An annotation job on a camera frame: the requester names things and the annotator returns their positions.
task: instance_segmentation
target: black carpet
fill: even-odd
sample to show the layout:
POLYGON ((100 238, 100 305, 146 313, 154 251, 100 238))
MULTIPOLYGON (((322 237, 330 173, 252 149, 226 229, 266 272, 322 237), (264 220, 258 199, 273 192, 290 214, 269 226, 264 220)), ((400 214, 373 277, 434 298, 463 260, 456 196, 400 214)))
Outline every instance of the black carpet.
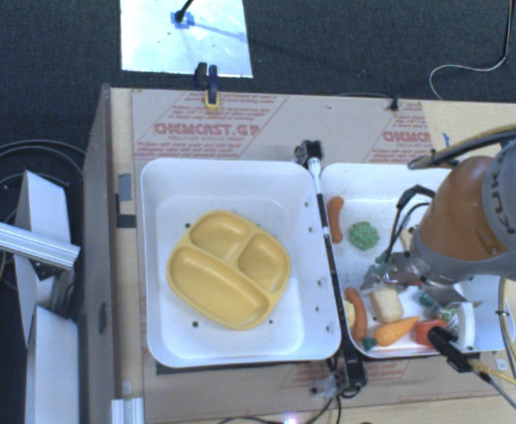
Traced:
MULTIPOLYGON (((243 0, 253 79, 223 90, 379 93, 435 99, 441 64, 489 67, 504 47, 509 0, 243 0)), ((87 145, 101 84, 189 89, 187 76, 120 70, 119 0, 0 0, 0 145, 87 145)), ((445 100, 516 102, 516 5, 509 59, 491 73, 440 71, 445 100)), ((26 159, 35 164, 45 158, 26 159)), ((0 177, 20 168, 6 164, 0 177)), ((16 203, 0 193, 0 218, 16 203)), ((24 343, 15 292, 0 286, 0 422, 23 421, 24 343)))

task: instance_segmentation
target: orange carrot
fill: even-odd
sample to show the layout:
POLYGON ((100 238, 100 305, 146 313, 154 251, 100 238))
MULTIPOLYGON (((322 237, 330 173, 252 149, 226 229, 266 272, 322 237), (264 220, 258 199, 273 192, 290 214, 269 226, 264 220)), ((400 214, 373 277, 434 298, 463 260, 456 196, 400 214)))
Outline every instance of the orange carrot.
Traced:
POLYGON ((433 344, 429 342, 429 332, 435 327, 443 327, 446 329, 446 322, 443 319, 419 322, 415 325, 415 342, 417 344, 433 347, 433 344))
POLYGON ((330 237, 336 244, 343 240, 343 233, 338 225, 338 216, 340 215, 340 211, 344 205, 345 200, 340 196, 331 198, 329 204, 327 204, 327 218, 329 218, 330 237))
POLYGON ((392 345, 402 336, 409 333, 418 321, 419 317, 406 317, 396 322, 385 323, 376 329, 374 337, 378 344, 383 347, 392 345))
POLYGON ((368 318, 366 316, 366 308, 362 297, 356 289, 353 287, 347 287, 345 289, 345 298, 354 305, 354 312, 356 313, 356 322, 353 326, 353 339, 354 341, 360 342, 366 337, 368 331, 368 318))

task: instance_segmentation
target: white tray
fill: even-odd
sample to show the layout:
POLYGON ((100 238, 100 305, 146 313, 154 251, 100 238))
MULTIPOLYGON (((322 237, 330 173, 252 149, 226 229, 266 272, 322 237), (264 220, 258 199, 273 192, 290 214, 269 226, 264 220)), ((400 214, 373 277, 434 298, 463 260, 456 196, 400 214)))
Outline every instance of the white tray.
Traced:
POLYGON ((323 360, 341 334, 314 183, 295 163, 157 159, 140 175, 148 347, 169 367, 323 360), (271 315, 249 330, 197 313, 166 280, 186 224, 211 210, 259 224, 285 247, 292 272, 271 315))
MULTIPOLYGON (((409 170, 403 165, 366 163, 333 163, 322 172, 322 189, 326 202, 333 196, 341 196, 345 200, 339 218, 344 239, 339 244, 333 244, 343 290, 349 286, 360 288, 368 267, 374 264, 376 257, 388 246, 399 196, 407 188, 417 184, 436 190, 447 173, 448 170, 443 169, 409 170), (360 221, 369 221, 380 235, 376 247, 364 252, 355 248, 347 239, 348 228, 360 221)), ((423 201, 428 199, 420 196, 413 198, 403 215, 413 204, 423 201)), ((418 223, 424 211, 425 208, 417 209, 410 224, 418 223)), ((403 251, 399 242, 394 246, 394 251, 403 251)), ((465 352, 495 351, 504 347, 496 314, 498 281, 497 276, 483 275, 456 286, 467 300, 482 302, 474 309, 474 345, 472 349, 465 349, 465 352)), ((418 293, 418 288, 411 286, 399 294, 405 317, 417 315, 423 318, 425 309, 417 301, 418 293)), ((368 335, 371 336, 378 323, 374 320, 374 310, 368 297, 363 298, 368 314, 368 335)), ((513 323, 511 319, 508 321, 510 335, 514 337, 513 323)), ((388 347, 377 345, 369 352, 361 344, 356 344, 355 341, 353 343, 360 352, 375 359, 437 354, 434 349, 415 343, 411 335, 402 337, 388 347)))

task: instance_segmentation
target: yellow cable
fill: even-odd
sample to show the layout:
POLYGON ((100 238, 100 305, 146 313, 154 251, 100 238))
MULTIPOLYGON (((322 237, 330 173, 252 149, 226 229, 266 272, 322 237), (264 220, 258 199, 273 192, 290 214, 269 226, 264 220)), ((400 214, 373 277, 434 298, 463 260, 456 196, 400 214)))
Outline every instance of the yellow cable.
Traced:
MULTIPOLYGON (((505 283, 506 283, 506 280, 504 279, 502 281, 502 285, 501 285, 501 288, 502 288, 502 303, 504 305, 505 305, 505 283)), ((503 317, 503 319, 502 319, 502 328, 503 328, 503 332, 505 333, 505 339, 507 340, 507 345, 509 346, 510 353, 513 356, 513 359, 515 360, 515 364, 516 364, 515 348, 513 347, 512 339, 510 338, 509 330, 507 329, 506 315, 503 314, 502 317, 503 317)), ((506 382, 514 384, 516 386, 516 379, 510 377, 509 375, 503 374, 502 372, 494 369, 493 367, 488 366, 483 361, 480 361, 478 359, 470 359, 470 360, 468 360, 468 364, 470 366, 472 366, 472 368, 476 372, 482 372, 484 374, 494 375, 494 376, 496 376, 496 377, 498 377, 498 378, 500 378, 502 380, 505 380, 506 382)))

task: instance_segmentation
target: yellow divided plate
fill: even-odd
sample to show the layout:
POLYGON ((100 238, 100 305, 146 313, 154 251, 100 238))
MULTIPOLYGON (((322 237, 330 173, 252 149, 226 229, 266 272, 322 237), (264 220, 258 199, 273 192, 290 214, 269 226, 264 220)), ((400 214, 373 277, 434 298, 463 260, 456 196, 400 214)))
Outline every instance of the yellow divided plate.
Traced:
POLYGON ((230 329, 263 322, 291 271, 285 248, 246 218, 216 210, 187 230, 168 259, 171 289, 188 305, 230 329))

